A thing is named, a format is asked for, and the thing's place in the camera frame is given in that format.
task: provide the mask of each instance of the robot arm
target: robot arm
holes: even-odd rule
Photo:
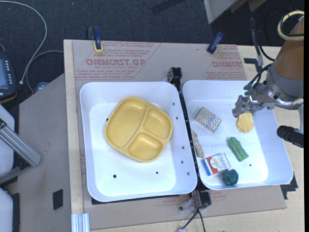
[[[283,22],[294,15],[302,15],[290,35],[282,32]],[[304,98],[304,13],[292,12],[285,15],[278,25],[278,33],[286,41],[283,44],[276,60],[261,68],[256,77],[244,87],[245,95],[239,95],[235,108],[232,109],[234,117],[251,111],[257,111],[275,106],[287,110],[298,110],[300,114],[300,129],[279,127],[277,135],[286,141],[304,147],[304,103],[295,101]],[[260,83],[261,74],[267,71],[265,81]]]

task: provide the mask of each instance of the dark floor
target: dark floor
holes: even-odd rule
[[[221,43],[251,45],[250,18],[254,17],[262,45],[281,46],[276,33],[280,18],[294,9],[304,10],[304,0],[269,0],[251,13],[244,4],[235,13],[225,12],[209,25],[203,0],[6,0],[36,9],[47,23],[47,38],[38,53],[62,50],[64,39],[87,39],[87,26],[98,26],[103,40],[211,43],[218,31]],[[0,44],[9,55],[16,78],[44,37],[44,24],[31,9],[0,3]],[[63,56],[47,54],[37,59],[28,72],[30,87],[50,82],[63,73]],[[9,110],[31,95],[26,83]]]

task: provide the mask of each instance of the black bracket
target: black bracket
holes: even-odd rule
[[[19,232],[20,227],[20,196],[19,193],[11,195],[13,199],[13,229],[12,232]]]
[[[63,206],[63,189],[53,192],[53,208],[57,210]]]
[[[199,191],[199,198],[201,200],[201,207],[206,208],[207,206],[211,205],[211,196],[208,191],[203,190]]]
[[[288,199],[287,192],[296,191],[296,188],[298,188],[295,175],[293,175],[293,178],[289,184],[280,185],[280,187],[281,187],[284,199],[287,200]]]
[[[258,72],[258,73],[262,72],[262,66],[259,65],[257,59],[255,59],[255,58],[244,58],[243,60],[246,64],[254,64],[256,72]]]
[[[184,117],[184,120],[185,120],[187,133],[188,133],[188,137],[189,137],[189,141],[190,141],[190,146],[191,146],[191,150],[192,150],[193,161],[194,161],[194,165],[195,165],[195,169],[196,169],[196,173],[197,173],[197,190],[199,192],[201,192],[201,191],[207,190],[208,188],[205,187],[200,180],[200,175],[199,175],[199,170],[198,170],[198,165],[197,165],[197,158],[196,158],[196,155],[195,155],[195,148],[194,148],[194,143],[193,143],[193,138],[192,138],[192,133],[191,133],[191,127],[190,127],[190,123],[189,123],[188,111],[187,111],[187,108],[186,108],[186,105],[185,105],[183,93],[181,91],[180,79],[182,78],[182,76],[183,76],[183,73],[182,73],[182,69],[180,67],[171,67],[169,69],[167,78],[168,78],[168,82],[175,85],[175,87],[178,90],[179,99],[180,99],[180,103],[182,105],[182,110],[183,110],[183,117]]]

